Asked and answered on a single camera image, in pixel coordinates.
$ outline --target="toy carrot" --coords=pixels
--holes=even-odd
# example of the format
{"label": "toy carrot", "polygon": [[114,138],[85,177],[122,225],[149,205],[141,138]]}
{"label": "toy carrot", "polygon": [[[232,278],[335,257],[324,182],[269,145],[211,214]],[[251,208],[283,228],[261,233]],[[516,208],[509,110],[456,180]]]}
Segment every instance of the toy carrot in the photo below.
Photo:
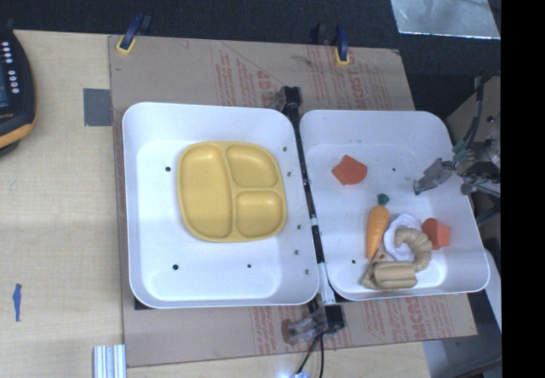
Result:
{"label": "toy carrot", "polygon": [[390,200],[388,195],[381,193],[377,197],[378,205],[371,209],[367,219],[367,258],[371,259],[382,241],[382,236],[388,225],[390,212],[385,207]]}

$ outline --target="cardboard sheet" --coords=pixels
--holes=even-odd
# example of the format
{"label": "cardboard sheet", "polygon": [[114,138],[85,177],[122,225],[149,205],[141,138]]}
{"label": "cardboard sheet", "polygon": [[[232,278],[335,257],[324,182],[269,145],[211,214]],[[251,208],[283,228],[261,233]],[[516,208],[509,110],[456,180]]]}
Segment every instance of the cardboard sheet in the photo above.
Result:
{"label": "cardboard sheet", "polygon": [[[302,111],[414,110],[395,50],[349,49],[351,64],[336,66],[333,48],[138,37],[128,56],[109,38],[112,127],[118,193],[123,327],[129,367],[303,352],[282,326],[306,306],[152,310],[139,306],[129,285],[121,121],[141,101],[269,107],[282,86],[299,86]],[[475,335],[466,295],[424,296],[341,304],[347,326],[326,349]]]}

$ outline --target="wooden table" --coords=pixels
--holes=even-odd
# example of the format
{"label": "wooden table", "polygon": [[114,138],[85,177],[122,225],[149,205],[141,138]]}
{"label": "wooden table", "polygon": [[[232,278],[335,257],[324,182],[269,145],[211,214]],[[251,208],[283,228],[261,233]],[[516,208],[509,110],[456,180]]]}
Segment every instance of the wooden table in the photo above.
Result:
{"label": "wooden table", "polygon": [[[0,158],[0,376],[87,378],[93,347],[123,343],[112,128],[83,120],[83,90],[110,88],[107,35],[15,34],[32,64],[39,116]],[[127,376],[289,377],[303,357],[134,368]],[[319,352],[305,369],[318,375]],[[429,376],[420,342],[325,352],[324,377],[398,375]]]}

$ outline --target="yellow plate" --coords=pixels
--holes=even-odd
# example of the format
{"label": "yellow plate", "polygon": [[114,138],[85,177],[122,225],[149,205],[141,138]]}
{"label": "yellow plate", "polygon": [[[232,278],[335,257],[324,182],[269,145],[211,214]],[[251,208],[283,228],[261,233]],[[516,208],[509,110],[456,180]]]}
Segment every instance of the yellow plate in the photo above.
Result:
{"label": "yellow plate", "polygon": [[181,215],[197,238],[249,242],[284,227],[284,182],[276,159],[261,146],[191,145],[178,158],[177,188]]}

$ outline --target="clamp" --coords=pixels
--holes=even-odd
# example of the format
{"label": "clamp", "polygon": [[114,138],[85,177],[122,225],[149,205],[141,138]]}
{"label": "clamp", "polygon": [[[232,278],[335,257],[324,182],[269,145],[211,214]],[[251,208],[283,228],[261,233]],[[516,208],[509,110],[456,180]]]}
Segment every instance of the clamp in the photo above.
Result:
{"label": "clamp", "polygon": [[[341,26],[337,25],[336,36],[333,41],[335,45],[334,56],[335,63],[337,66],[346,66],[350,63],[350,58],[348,57],[348,36],[346,30]],[[325,35],[325,23],[320,22],[315,27],[310,29],[308,33],[308,43],[312,45],[329,45],[330,42],[327,40]]]}
{"label": "clamp", "polygon": [[335,37],[335,61],[338,66],[346,66],[350,63],[348,58],[348,36],[342,26],[337,24]]}
{"label": "clamp", "polygon": [[123,36],[119,38],[116,50],[121,55],[129,55],[136,44],[136,35],[143,35],[147,33],[152,18],[148,15],[144,15],[142,12],[138,12],[131,23],[129,28]]}

